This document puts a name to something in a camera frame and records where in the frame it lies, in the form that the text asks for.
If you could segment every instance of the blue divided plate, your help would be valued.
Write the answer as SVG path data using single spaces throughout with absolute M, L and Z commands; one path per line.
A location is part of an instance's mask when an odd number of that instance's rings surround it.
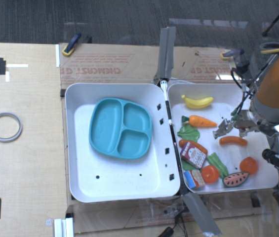
M 100 100 L 92 113 L 89 141 L 105 155 L 136 159 L 149 149 L 152 119 L 141 105 L 119 98 Z

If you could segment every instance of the yellow banana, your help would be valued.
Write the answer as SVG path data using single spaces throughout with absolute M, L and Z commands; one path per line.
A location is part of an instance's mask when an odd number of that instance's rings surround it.
M 181 97 L 184 99 L 184 102 L 187 105 L 187 107 L 189 107 L 191 109 L 205 108 L 214 99 L 213 97 L 204 97 L 204 98 L 196 100 L 196 99 L 188 98 L 185 95 L 182 95 Z

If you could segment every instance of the red tomato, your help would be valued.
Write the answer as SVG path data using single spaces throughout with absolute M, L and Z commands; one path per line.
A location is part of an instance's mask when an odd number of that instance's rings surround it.
M 219 178 L 219 171 L 215 166 L 208 165 L 202 168 L 201 175 L 203 177 L 204 182 L 214 183 Z
M 240 170 L 242 172 L 248 172 L 250 175 L 257 173 L 258 163 L 252 157 L 247 157 L 240 162 Z

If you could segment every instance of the toy watermelon slice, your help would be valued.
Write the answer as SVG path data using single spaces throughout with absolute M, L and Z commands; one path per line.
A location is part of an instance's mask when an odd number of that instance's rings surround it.
M 241 184 L 243 184 L 249 176 L 248 172 L 237 172 L 230 174 L 226 176 L 223 179 L 223 183 L 226 187 L 231 188 L 231 187 L 237 187 Z

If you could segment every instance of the wooden surface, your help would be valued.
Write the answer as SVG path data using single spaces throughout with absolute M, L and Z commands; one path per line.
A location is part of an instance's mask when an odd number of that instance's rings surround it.
M 64 219 L 67 210 L 66 171 L 60 73 L 55 45 L 0 43 L 0 58 L 10 68 L 10 82 L 0 76 L 0 112 L 16 113 L 23 132 L 13 142 L 0 142 L 0 237 L 51 237 L 46 220 Z M 14 120 L 0 120 L 0 136 L 17 130 Z M 266 213 L 217 219 L 224 236 L 279 236 L 279 207 L 270 194 Z M 96 233 L 86 237 L 158 236 L 167 226 Z M 186 223 L 189 236 L 201 237 L 196 222 Z M 173 237 L 184 236 L 176 227 Z

